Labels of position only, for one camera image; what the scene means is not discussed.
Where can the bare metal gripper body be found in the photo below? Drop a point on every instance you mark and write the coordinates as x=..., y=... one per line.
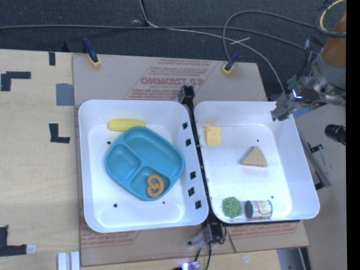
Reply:
x=315, y=90

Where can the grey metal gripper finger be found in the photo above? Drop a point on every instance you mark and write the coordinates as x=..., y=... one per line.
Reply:
x=289, y=112
x=281, y=105

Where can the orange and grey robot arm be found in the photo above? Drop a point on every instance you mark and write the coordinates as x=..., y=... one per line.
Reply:
x=336, y=49

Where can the tan triangular sandwich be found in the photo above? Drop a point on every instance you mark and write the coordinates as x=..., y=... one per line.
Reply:
x=255, y=158

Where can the yellow cheese wedge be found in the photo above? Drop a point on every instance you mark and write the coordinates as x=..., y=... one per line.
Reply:
x=213, y=136

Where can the white plastic tray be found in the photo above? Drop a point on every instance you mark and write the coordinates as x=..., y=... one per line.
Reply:
x=239, y=181
x=135, y=215

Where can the thin black rod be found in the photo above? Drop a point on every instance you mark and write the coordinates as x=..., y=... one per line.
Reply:
x=200, y=156

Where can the small white and red can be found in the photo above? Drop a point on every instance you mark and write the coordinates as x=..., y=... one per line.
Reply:
x=260, y=209

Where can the blue divided plate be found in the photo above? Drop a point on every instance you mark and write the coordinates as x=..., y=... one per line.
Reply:
x=140, y=150

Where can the brown cardboard board, red print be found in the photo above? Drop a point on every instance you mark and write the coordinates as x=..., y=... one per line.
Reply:
x=135, y=77

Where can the orange pretzel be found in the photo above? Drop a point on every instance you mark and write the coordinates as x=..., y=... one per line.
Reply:
x=154, y=186

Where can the yellow corn cob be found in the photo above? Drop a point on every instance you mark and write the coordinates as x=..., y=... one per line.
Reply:
x=126, y=125

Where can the black cylinder on white bracket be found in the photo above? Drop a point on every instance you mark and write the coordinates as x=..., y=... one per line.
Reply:
x=336, y=134

